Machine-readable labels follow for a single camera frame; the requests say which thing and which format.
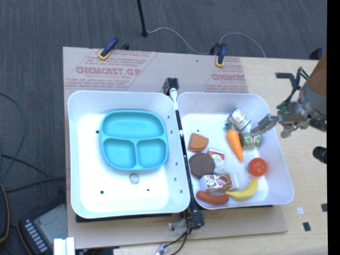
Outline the brown round biscuit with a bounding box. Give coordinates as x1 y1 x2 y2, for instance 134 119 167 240
188 152 216 180

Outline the yellow banana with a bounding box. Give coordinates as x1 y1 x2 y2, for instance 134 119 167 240
225 177 259 202

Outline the white plastic tray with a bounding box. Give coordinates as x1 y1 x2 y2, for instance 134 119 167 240
176 91 295 210
67 90 192 219

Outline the red sausage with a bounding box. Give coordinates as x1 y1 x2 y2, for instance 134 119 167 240
195 190 230 206

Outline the blue divided plate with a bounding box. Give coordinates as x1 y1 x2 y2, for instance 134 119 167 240
100 109 169 172

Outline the brown cardboard board red print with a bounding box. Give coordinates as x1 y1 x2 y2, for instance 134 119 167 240
62 46 288 250

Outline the black cylinder on white bracket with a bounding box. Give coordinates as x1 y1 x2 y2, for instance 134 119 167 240
312 146 328 165

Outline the orange carrot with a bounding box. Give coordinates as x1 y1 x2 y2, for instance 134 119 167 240
225 123 244 163

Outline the brown and white carton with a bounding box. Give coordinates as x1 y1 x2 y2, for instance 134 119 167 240
199 173 240 193

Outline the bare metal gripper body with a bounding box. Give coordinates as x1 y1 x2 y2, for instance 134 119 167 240
275 97 328 139

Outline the red and white small can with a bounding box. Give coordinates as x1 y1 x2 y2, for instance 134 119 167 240
227 108 252 132

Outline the orange round fruit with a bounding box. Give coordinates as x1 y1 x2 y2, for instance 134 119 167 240
248 157 268 177

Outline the thin black and white rod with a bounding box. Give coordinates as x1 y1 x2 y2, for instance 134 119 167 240
169 87 198 213

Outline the orange waffle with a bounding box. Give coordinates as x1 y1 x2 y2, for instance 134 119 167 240
187 132 210 153

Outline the white and red carton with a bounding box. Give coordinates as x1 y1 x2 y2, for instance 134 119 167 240
207 148 226 174

